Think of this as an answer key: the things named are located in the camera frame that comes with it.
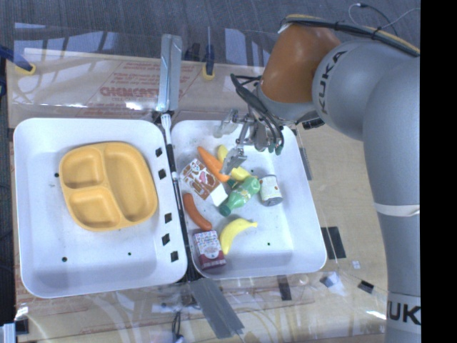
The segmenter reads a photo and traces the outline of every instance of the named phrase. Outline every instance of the white can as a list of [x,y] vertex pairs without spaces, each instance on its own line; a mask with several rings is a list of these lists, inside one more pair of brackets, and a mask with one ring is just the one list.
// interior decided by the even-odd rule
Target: white can
[[263,205],[274,206],[275,204],[281,203],[283,201],[276,175],[266,175],[260,179],[259,182],[260,197],[262,199]]

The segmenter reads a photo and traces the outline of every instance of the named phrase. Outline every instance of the yellow divided plate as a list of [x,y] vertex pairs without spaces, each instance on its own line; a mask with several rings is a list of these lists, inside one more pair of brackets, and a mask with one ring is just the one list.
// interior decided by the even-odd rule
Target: yellow divided plate
[[143,155],[124,142],[101,142],[67,152],[59,165],[74,221],[91,231],[121,229],[157,210],[154,181]]

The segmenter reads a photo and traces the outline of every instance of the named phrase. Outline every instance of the banana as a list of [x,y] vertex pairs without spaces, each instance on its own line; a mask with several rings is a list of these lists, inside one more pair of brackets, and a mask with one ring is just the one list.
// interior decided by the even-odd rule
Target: banana
[[[224,145],[219,145],[219,147],[217,148],[217,159],[221,163],[223,163],[228,152],[229,152],[228,149]],[[249,171],[247,171],[244,168],[242,168],[241,166],[239,166],[238,168],[232,169],[230,175],[236,181],[242,182],[244,179],[249,177],[251,174],[249,173]]]
[[257,222],[250,222],[246,219],[239,218],[233,220],[222,229],[222,232],[219,234],[219,241],[224,255],[229,253],[236,235],[249,227],[257,227]]

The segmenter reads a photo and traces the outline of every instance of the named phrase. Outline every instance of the brown sausage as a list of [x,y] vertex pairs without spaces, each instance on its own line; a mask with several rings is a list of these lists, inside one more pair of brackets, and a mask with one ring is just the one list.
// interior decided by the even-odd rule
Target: brown sausage
[[192,196],[191,193],[183,194],[183,203],[184,209],[186,209],[192,221],[195,222],[195,224],[200,229],[202,229],[205,232],[208,232],[211,229],[213,229],[212,223],[200,215],[200,212],[195,206],[194,196]]

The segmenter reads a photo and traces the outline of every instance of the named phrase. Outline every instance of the plastic bottle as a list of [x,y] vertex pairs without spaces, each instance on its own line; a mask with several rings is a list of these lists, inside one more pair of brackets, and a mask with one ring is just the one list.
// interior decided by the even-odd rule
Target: plastic bottle
[[247,177],[228,196],[228,199],[219,207],[223,216],[228,216],[233,209],[242,207],[251,197],[260,191],[260,182],[256,177]]

